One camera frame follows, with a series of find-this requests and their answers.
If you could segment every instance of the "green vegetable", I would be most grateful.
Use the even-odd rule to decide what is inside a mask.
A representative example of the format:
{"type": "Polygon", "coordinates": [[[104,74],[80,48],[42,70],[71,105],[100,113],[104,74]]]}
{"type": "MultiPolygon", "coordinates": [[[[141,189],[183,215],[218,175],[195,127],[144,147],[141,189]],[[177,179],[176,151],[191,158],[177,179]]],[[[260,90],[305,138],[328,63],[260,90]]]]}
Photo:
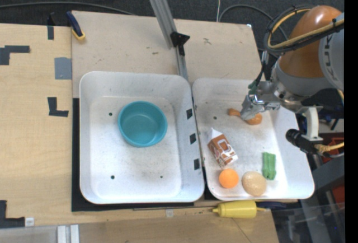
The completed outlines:
{"type": "Polygon", "coordinates": [[[268,152],[263,152],[262,161],[262,175],[266,179],[273,180],[276,176],[276,155],[268,152]]]}

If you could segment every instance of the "teal bowl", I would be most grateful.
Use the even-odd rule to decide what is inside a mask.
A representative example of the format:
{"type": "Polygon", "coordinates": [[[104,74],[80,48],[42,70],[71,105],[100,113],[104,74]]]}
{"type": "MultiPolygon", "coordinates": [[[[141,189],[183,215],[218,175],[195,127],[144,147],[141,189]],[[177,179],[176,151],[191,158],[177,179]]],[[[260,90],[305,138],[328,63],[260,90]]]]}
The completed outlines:
{"type": "Polygon", "coordinates": [[[118,116],[118,127],[124,139],[135,147],[149,147],[160,142],[168,123],[163,111],[146,101],[131,102],[118,116]]]}

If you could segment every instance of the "metal frame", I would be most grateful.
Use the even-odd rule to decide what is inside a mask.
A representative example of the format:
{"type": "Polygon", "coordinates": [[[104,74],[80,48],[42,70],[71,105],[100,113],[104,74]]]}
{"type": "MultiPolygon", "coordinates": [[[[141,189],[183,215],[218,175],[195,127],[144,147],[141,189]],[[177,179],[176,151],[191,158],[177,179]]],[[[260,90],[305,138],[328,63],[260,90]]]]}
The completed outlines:
{"type": "Polygon", "coordinates": [[[185,57],[183,52],[180,51],[180,47],[175,45],[171,39],[172,33],[177,32],[177,29],[175,27],[174,19],[171,14],[168,2],[167,0],[150,0],[150,3],[153,7],[154,13],[156,14],[159,26],[163,32],[168,47],[176,48],[178,74],[187,80],[188,76],[185,57]]]}

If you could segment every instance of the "mustard bottle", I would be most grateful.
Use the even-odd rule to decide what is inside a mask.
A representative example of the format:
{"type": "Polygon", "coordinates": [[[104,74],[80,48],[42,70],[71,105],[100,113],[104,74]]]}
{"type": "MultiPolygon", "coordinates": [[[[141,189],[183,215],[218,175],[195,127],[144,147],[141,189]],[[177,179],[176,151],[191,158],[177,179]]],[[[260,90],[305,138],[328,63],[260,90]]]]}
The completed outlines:
{"type": "Polygon", "coordinates": [[[213,209],[220,217],[231,218],[254,218],[256,217],[257,207],[254,200],[239,200],[232,202],[219,203],[213,209]]]}

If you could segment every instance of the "egg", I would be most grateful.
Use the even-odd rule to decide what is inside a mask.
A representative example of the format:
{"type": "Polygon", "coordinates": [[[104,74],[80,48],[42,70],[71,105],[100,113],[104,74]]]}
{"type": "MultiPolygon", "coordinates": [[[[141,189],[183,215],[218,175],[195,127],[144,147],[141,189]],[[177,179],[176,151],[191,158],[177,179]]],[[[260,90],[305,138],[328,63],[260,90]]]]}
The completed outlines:
{"type": "Polygon", "coordinates": [[[261,196],[266,191],[266,179],[257,171],[248,171],[242,176],[244,190],[255,197],[261,196]]]}
{"type": "MultiPolygon", "coordinates": [[[[241,113],[240,111],[236,110],[236,109],[229,109],[228,110],[228,114],[229,115],[235,115],[238,117],[241,117],[241,113]]],[[[257,124],[261,124],[262,122],[262,115],[260,113],[257,113],[252,119],[250,120],[245,120],[246,123],[250,124],[250,125],[257,125],[257,124]]]]}

